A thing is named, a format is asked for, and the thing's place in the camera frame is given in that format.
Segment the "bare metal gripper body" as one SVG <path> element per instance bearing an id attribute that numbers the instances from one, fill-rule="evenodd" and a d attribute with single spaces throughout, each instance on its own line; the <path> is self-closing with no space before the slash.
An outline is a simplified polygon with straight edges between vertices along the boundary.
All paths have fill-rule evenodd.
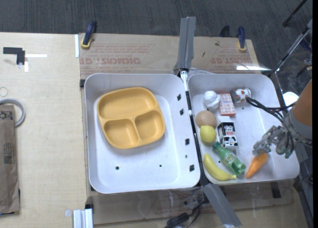
<path id="1" fill-rule="evenodd" d="M 288 133 L 282 126 L 272 126 L 262 137 L 261 146 L 268 149 L 272 144 L 278 149 L 286 149 L 288 146 Z"/>

